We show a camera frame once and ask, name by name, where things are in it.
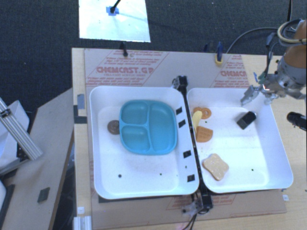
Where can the orange pretzel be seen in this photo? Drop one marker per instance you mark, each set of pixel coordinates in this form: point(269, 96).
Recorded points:
point(205, 113)

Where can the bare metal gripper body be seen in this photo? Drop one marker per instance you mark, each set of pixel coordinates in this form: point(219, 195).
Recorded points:
point(278, 86)

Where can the thin black rod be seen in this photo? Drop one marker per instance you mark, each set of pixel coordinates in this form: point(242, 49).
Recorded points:
point(195, 152)

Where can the blue divided plate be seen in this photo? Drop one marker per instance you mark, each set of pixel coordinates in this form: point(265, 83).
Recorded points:
point(156, 128)

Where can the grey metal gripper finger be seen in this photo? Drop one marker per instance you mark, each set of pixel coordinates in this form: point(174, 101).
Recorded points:
point(269, 99)
point(250, 95)

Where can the black carton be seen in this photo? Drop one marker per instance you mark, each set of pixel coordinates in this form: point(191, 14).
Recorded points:
point(245, 120)

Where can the brown round biscuit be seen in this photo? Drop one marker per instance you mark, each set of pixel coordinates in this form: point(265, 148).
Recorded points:
point(112, 127)

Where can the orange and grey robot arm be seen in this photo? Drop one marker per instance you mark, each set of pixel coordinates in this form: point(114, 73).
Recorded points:
point(297, 54)

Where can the tan bread slice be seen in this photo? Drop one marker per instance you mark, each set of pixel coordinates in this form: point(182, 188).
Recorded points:
point(216, 167)

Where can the white plastic tray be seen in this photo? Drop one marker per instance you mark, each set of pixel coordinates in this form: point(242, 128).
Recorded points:
point(249, 157)
point(134, 174)

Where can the brown cardboard board red print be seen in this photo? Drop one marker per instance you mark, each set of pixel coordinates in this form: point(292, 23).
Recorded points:
point(134, 66)

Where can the yellow banana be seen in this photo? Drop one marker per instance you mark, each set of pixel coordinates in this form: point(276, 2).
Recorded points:
point(197, 118)

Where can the orange waffle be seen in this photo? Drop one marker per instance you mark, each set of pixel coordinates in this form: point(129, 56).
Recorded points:
point(204, 134)

